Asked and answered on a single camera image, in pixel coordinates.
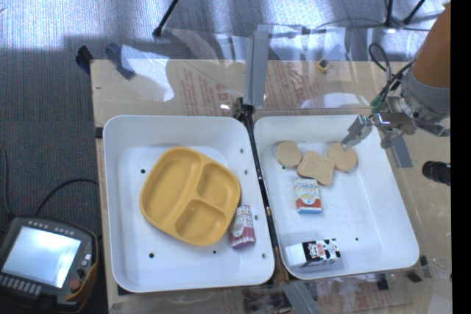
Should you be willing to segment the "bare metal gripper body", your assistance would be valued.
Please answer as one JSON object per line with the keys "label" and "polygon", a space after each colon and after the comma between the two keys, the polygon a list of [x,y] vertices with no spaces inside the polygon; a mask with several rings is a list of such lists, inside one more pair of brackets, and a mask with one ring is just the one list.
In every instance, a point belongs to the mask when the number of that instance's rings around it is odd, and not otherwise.
{"label": "bare metal gripper body", "polygon": [[371,103],[372,122],[379,129],[397,128],[403,135],[414,135],[419,129],[437,137],[447,137],[447,127],[441,125],[447,115],[435,111],[414,97],[380,96]]}

